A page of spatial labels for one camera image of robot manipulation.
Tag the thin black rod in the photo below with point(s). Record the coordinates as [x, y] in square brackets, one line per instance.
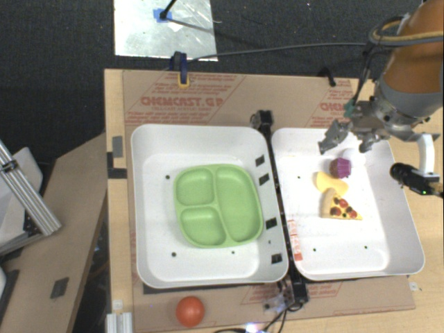
[279, 200]

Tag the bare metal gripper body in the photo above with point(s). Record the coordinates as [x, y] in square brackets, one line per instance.
[381, 118]

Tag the brown cardboard board red print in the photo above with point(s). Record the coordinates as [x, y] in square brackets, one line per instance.
[222, 95]

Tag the red ball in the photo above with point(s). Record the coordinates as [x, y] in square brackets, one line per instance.
[189, 311]

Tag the pizza slice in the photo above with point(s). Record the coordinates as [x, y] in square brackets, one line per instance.
[338, 206]

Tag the white plastic tray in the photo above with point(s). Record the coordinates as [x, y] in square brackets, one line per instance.
[156, 200]
[347, 252]

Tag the black cylinder on white bracket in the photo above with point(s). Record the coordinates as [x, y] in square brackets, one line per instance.
[414, 172]

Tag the green divided plate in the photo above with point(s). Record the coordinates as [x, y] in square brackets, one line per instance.
[218, 205]

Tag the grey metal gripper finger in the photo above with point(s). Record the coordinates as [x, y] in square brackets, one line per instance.
[367, 143]
[331, 137]

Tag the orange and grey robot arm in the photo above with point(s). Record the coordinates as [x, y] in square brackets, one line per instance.
[412, 68]

